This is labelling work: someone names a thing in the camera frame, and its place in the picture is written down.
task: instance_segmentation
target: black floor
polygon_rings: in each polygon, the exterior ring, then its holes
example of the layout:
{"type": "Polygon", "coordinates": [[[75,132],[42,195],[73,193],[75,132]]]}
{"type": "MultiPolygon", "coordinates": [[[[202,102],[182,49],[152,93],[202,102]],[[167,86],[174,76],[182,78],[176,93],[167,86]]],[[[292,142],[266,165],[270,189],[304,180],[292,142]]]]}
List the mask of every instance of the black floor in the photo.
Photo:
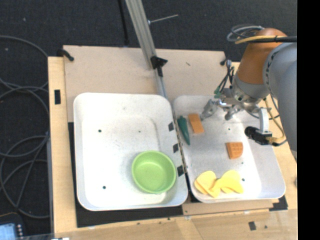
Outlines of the black floor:
{"type": "MultiPolygon", "coordinates": [[[[142,1],[149,20],[179,15],[151,24],[156,48],[224,51],[229,59],[239,61],[246,46],[227,42],[232,26],[250,23],[297,35],[298,0],[142,1]]],[[[128,46],[139,47],[124,0],[122,4],[128,46]]],[[[55,56],[63,45],[124,44],[117,0],[0,0],[0,78],[9,83],[0,83],[0,179],[5,181],[25,163],[7,181],[5,191],[0,185],[0,218],[18,212],[29,235],[51,230],[49,218],[40,218],[49,214],[47,151],[45,146],[41,148],[49,134],[46,56],[55,56]],[[42,50],[5,36],[33,42],[42,50]],[[43,88],[8,92],[17,86],[43,88]],[[4,155],[32,150],[21,157],[4,155]]]]}

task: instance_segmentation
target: yellow cable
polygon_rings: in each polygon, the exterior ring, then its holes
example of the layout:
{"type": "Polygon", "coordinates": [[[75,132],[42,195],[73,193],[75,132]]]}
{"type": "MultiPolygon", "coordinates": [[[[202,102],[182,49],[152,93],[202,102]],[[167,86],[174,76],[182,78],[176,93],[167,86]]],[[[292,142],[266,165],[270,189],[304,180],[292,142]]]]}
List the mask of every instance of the yellow cable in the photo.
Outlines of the yellow cable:
{"type": "Polygon", "coordinates": [[[281,141],[282,139],[285,138],[285,132],[282,129],[281,125],[276,121],[275,117],[273,116],[273,114],[271,113],[271,110],[269,109],[269,103],[267,101],[267,99],[264,99],[265,102],[265,106],[268,109],[268,113],[271,116],[272,120],[274,121],[274,123],[276,124],[276,126],[280,129],[280,131],[282,132],[282,136],[281,137],[266,137],[266,139],[269,141],[270,144],[274,143],[275,141],[281,141]]]}
{"type": "Polygon", "coordinates": [[[281,35],[257,35],[257,36],[251,36],[251,37],[240,39],[239,41],[235,41],[234,43],[238,45],[248,41],[261,40],[261,39],[273,40],[275,38],[285,38],[285,37],[286,36],[281,36],[281,35]]]}

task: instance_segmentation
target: green bowl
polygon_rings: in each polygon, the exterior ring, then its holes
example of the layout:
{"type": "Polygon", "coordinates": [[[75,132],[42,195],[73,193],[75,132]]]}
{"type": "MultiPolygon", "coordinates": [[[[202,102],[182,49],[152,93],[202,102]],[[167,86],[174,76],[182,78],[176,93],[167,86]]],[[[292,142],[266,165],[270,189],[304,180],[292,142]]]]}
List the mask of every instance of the green bowl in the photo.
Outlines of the green bowl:
{"type": "Polygon", "coordinates": [[[135,184],[147,193],[160,194],[175,184],[177,173],[172,160],[159,151],[144,151],[133,160],[131,172],[135,184]]]}

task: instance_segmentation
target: green object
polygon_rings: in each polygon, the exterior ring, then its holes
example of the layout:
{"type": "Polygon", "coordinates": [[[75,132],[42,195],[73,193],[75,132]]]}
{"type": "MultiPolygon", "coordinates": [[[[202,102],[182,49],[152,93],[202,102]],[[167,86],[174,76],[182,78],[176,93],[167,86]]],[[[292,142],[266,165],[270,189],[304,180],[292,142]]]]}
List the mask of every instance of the green object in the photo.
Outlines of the green object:
{"type": "Polygon", "coordinates": [[[143,191],[160,194],[168,191],[177,179],[172,160],[159,151],[144,151],[133,160],[131,172],[135,184],[143,191]]]}
{"type": "Polygon", "coordinates": [[[185,142],[190,145],[190,137],[188,132],[187,120],[181,115],[177,120],[178,126],[182,132],[185,142]]]}

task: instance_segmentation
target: white tray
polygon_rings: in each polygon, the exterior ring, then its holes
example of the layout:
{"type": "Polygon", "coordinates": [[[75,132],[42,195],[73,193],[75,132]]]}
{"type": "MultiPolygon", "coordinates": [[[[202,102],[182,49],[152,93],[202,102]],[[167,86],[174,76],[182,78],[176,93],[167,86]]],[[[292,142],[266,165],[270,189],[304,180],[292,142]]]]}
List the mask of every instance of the white tray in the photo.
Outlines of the white tray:
{"type": "MultiPolygon", "coordinates": [[[[212,96],[180,96],[173,103],[176,118],[202,113],[212,96]]],[[[226,121],[226,112],[219,108],[211,117],[202,121],[204,133],[194,134],[188,121],[190,145],[182,134],[182,153],[185,159],[193,195],[203,203],[236,200],[277,199],[284,195],[286,186],[271,145],[260,145],[245,135],[248,126],[260,127],[258,119],[245,111],[238,112],[226,121]],[[226,143],[242,142],[243,153],[237,159],[229,159],[226,143]],[[217,178],[228,170],[240,173],[243,194],[223,192],[217,198],[200,193],[194,186],[196,178],[205,171],[214,171],[217,178]]]]}
{"type": "Polygon", "coordinates": [[[131,164],[147,150],[182,162],[170,103],[148,94],[82,93],[73,103],[77,197],[91,211],[179,206],[187,199],[185,175],[162,194],[135,185],[131,164]]]}

